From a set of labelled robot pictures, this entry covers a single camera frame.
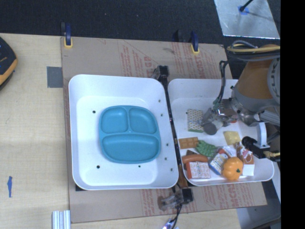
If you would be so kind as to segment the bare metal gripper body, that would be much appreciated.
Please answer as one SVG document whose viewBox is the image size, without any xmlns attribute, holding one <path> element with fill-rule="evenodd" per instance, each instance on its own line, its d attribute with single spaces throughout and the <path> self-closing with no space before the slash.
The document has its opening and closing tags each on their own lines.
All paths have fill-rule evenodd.
<svg viewBox="0 0 305 229">
<path fill-rule="evenodd" d="M 214 112 L 223 123 L 223 126 L 236 123 L 238 120 L 242 121 L 248 126 L 259 122 L 259 115 L 242 106 L 237 100 L 233 98 L 215 100 Z"/>
</svg>

